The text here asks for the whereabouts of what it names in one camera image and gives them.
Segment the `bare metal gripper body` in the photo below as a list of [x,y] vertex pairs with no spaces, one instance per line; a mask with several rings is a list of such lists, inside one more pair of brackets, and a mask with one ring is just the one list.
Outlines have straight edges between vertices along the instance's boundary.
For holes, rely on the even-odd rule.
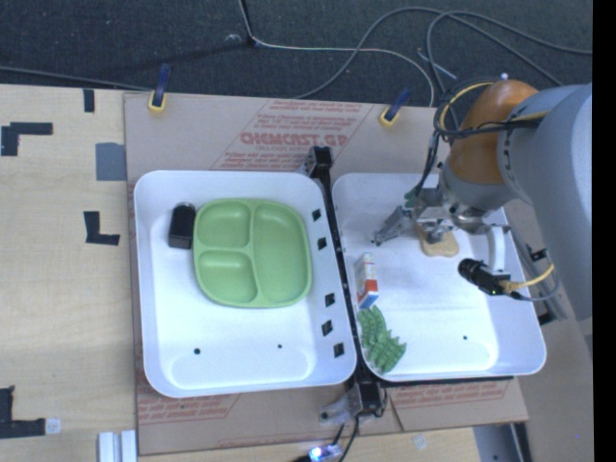
[[469,234],[486,232],[485,220],[494,209],[482,209],[463,202],[449,189],[421,188],[412,191],[414,221],[422,228],[426,222],[442,221]]

